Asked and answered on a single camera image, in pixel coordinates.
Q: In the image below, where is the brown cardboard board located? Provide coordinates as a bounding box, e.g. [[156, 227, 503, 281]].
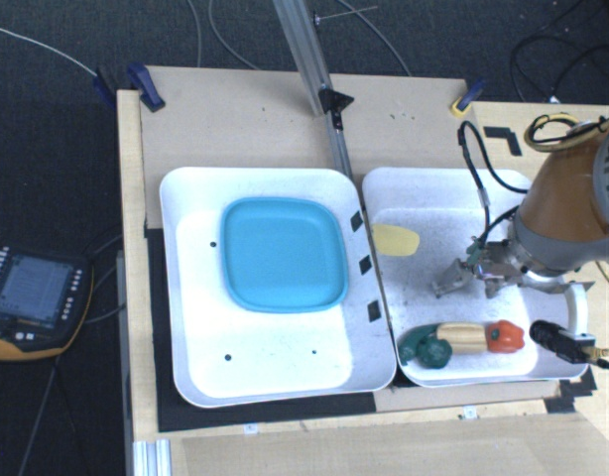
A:
[[138, 64, 563, 414]]

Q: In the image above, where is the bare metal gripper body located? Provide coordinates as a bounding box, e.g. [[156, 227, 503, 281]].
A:
[[468, 239, 558, 293]]

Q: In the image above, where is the blue plate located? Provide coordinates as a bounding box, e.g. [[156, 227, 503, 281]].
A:
[[219, 195, 350, 314]]

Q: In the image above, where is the white plastic tray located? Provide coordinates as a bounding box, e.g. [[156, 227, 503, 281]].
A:
[[158, 166, 399, 410], [360, 166, 591, 389]]

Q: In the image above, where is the yellow flat oval piece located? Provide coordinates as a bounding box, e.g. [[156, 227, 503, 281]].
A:
[[371, 223, 422, 259]]

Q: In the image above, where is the black cylinder on white bracket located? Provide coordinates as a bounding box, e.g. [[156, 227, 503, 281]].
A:
[[529, 281, 598, 365]]

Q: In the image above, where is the orange bell pepper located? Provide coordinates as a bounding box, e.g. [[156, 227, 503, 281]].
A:
[[484, 319, 527, 355]]

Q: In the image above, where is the beige bread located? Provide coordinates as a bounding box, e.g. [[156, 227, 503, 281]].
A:
[[435, 320, 488, 356]]

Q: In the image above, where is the green broccoli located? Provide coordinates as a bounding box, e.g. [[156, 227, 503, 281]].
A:
[[415, 337, 454, 370]]

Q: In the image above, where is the dark green curved vegetable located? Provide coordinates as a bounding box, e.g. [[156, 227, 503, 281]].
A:
[[397, 323, 440, 367]]

